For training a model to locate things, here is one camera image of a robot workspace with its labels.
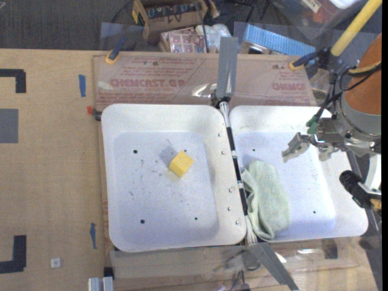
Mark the black cylinder on white bracket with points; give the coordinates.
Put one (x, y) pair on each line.
(354, 186)

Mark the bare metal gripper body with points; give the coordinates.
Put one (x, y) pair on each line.
(333, 132)

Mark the brown cardboard board red print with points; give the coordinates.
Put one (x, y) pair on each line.
(169, 80)

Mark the pale green cloth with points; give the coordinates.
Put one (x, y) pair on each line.
(268, 199)

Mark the thin black and white rod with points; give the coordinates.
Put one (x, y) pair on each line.
(233, 153)

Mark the yellow cube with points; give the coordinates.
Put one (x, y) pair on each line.
(181, 163)

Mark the white plastic tray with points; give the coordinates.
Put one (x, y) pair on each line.
(306, 189)
(157, 199)

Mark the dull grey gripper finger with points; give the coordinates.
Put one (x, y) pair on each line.
(328, 152)
(293, 149)

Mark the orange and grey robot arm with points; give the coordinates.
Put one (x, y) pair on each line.
(366, 86)

